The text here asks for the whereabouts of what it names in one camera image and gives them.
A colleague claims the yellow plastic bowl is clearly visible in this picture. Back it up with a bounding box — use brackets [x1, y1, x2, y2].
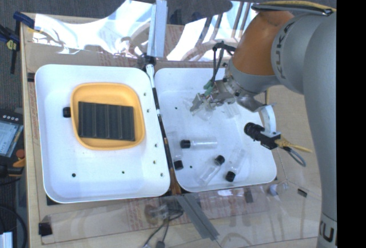
[70, 82, 146, 151]

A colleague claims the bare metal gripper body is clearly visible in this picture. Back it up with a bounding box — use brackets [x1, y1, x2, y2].
[203, 78, 244, 107]

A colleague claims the white plastic tray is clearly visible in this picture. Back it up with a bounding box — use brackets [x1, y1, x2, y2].
[153, 67, 278, 194]
[34, 63, 172, 204]

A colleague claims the clear bottle with black cap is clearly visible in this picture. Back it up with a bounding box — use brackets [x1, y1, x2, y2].
[180, 138, 218, 150]
[196, 154, 226, 187]
[225, 148, 246, 183]

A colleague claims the black cylinder on white bracket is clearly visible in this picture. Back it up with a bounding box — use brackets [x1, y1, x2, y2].
[244, 102, 282, 151]

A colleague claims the clear plastic bottle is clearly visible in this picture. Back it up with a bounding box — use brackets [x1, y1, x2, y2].
[188, 103, 216, 122]
[225, 101, 240, 119]

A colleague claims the thin black and white rod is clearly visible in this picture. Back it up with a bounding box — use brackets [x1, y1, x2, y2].
[145, 63, 182, 195]

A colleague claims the black ribbed tray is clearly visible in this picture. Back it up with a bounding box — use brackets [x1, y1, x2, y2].
[77, 101, 136, 142]

